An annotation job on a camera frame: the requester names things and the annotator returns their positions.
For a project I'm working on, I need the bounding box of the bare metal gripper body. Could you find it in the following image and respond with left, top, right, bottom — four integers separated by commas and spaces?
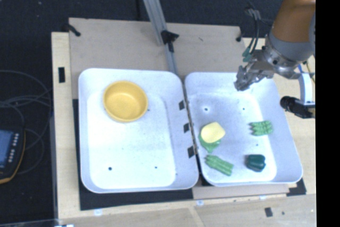
248, 46, 304, 82

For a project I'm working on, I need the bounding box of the white plastic tray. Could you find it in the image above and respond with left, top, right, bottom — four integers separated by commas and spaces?
78, 68, 200, 194
183, 71, 304, 188

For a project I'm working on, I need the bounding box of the light green asparagus bundle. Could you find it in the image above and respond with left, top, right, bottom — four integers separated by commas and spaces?
203, 154, 235, 177
248, 120, 274, 137

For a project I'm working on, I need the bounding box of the yellow corn with green husk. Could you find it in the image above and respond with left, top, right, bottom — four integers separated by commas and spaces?
198, 121, 226, 154

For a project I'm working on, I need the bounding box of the dark green bell pepper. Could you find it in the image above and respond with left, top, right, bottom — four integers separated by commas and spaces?
244, 154, 267, 173

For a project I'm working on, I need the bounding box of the yellow bowl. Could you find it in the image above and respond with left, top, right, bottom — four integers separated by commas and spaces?
103, 80, 149, 123

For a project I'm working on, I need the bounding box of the brown cardboard board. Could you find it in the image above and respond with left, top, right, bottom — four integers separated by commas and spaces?
68, 18, 291, 200

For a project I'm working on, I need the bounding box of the black cylinder on white bracket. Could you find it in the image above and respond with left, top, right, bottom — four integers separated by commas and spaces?
279, 73, 317, 119

